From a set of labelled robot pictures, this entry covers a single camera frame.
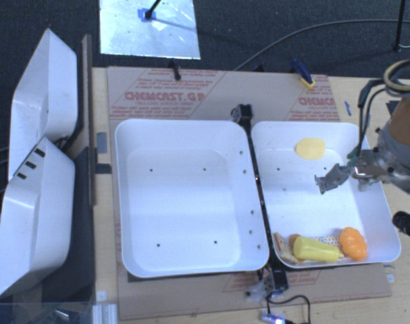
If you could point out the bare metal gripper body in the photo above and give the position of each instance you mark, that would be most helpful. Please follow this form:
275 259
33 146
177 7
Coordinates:
368 167

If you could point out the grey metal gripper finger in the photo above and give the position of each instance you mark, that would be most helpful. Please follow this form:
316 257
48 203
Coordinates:
365 185
333 178

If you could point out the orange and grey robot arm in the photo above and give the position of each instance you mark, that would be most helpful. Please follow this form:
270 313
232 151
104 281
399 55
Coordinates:
405 123

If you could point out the pale yellow round biscuit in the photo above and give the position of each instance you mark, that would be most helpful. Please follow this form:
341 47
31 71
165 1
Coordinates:
310 148

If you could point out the white plastic tray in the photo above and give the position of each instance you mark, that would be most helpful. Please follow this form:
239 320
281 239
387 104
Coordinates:
184 197
309 208

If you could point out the orange toy pumpkin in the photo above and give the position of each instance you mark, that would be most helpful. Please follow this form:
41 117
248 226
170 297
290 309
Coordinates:
354 243

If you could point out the white patterned packet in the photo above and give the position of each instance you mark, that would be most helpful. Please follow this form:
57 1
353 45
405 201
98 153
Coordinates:
328 239

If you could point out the small brown toy bread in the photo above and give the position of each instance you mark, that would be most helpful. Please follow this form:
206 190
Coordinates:
294 239

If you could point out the thin black rod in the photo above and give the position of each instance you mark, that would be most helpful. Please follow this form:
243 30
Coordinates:
260 194

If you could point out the toy pizza slice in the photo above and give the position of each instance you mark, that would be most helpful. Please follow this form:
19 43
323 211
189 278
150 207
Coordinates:
283 248

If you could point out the brown cardboard board red print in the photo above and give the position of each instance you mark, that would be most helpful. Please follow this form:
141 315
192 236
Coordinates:
198 93

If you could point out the black cylinder on white bracket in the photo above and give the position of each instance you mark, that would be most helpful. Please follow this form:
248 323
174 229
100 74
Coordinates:
407 224

